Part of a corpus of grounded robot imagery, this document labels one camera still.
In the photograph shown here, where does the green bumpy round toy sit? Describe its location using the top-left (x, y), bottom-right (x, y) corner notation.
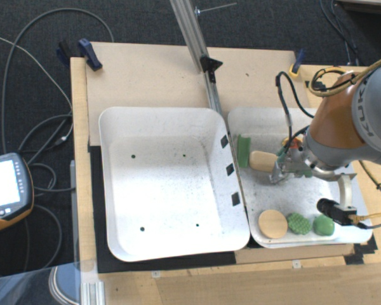
top-left (286, 212), bottom-right (311, 235)

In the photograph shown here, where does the pale wood board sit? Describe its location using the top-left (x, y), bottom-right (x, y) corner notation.
top-left (84, 41), bottom-right (318, 147)

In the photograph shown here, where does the green smooth rounded toy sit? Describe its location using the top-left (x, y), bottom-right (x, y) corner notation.
top-left (312, 214), bottom-right (336, 236)

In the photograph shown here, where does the beige round biscuit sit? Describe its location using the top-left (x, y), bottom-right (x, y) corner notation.
top-left (258, 209), bottom-right (289, 240)

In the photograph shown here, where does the black cylinder on white bracket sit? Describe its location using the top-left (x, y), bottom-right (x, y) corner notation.
top-left (316, 173), bottom-right (358, 227)

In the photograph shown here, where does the white plastic tray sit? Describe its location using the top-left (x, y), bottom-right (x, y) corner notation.
top-left (98, 106), bottom-right (252, 263)
top-left (227, 107), bottom-right (374, 249)

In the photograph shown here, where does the beige rounded wooden block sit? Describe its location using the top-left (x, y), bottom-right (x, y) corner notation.
top-left (248, 150), bottom-right (279, 173)

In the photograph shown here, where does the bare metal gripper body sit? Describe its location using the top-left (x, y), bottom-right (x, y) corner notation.
top-left (277, 146), bottom-right (341, 182)

